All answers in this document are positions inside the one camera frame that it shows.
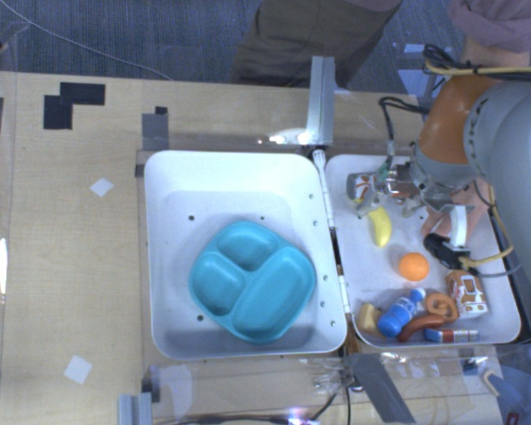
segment gray pants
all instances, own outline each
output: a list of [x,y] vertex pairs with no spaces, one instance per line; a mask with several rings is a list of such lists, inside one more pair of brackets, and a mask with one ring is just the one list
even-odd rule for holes
[[311,57],[334,57],[346,87],[397,8],[372,12],[343,0],[263,0],[236,50],[231,81],[308,86]]

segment toy orange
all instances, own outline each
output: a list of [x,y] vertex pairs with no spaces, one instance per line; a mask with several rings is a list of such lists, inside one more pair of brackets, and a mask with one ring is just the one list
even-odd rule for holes
[[427,259],[416,251],[409,252],[399,261],[399,274],[412,282],[418,282],[427,277]]

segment toy bottle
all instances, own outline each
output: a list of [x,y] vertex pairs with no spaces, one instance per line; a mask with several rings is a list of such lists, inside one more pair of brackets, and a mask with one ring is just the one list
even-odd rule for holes
[[398,297],[391,307],[378,320],[378,329],[389,338],[396,337],[401,329],[411,321],[417,312],[417,304],[423,300],[426,293],[422,288],[415,288],[409,297]]

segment toy banana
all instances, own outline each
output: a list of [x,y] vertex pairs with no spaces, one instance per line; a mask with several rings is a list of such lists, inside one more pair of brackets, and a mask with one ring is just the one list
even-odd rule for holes
[[375,243],[383,247],[391,237],[391,220],[383,206],[367,213],[373,224],[373,238]]

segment table top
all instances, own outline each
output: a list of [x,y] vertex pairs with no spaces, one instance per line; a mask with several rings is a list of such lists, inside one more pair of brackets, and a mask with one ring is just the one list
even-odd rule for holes
[[[58,97],[62,82],[105,85],[104,104],[73,105],[71,130],[44,129],[44,97]],[[336,146],[385,152],[379,96],[336,95]],[[308,90],[0,73],[0,97],[0,238],[9,256],[5,305],[0,296],[0,424],[116,423],[118,397],[141,392],[151,351],[142,337],[144,210],[135,175],[142,116],[167,109],[172,148],[283,150],[268,137],[306,125]],[[401,119],[396,142],[406,153],[421,121]],[[367,345],[362,351],[376,352]],[[473,356],[496,364],[493,347],[478,347]],[[500,422],[495,397],[477,376],[463,375],[464,354],[401,357],[396,363],[390,355],[395,362],[386,368],[417,421]],[[154,405],[155,423],[317,410],[334,389],[327,374],[337,372],[331,363],[338,359],[154,358],[163,364],[162,393],[173,400]],[[365,392],[353,393],[351,402],[354,422],[381,423]],[[340,391],[322,420],[343,423],[346,409]]]

